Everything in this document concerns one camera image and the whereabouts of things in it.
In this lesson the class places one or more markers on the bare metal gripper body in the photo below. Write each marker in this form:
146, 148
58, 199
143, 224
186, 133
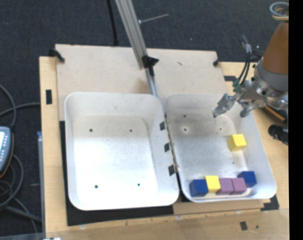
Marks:
262, 94

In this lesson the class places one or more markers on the purple cube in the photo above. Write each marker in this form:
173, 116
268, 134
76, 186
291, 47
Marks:
225, 186
239, 185

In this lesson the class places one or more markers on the yellow cube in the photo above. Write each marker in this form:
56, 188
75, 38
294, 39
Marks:
213, 183
237, 142

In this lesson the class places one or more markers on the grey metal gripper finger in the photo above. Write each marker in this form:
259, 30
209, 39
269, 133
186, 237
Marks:
246, 110
224, 104

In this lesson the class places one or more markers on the blue cube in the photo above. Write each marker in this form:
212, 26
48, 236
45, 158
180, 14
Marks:
248, 178
198, 187

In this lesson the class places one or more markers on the pale wood board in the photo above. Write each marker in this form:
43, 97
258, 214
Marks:
104, 69

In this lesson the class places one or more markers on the white plastic tray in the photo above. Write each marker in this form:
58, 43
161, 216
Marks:
206, 154
114, 154

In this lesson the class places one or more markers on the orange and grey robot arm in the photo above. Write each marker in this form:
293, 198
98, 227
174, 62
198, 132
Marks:
275, 56

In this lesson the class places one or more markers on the black cylinder on white bracket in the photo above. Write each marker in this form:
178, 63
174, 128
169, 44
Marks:
277, 132

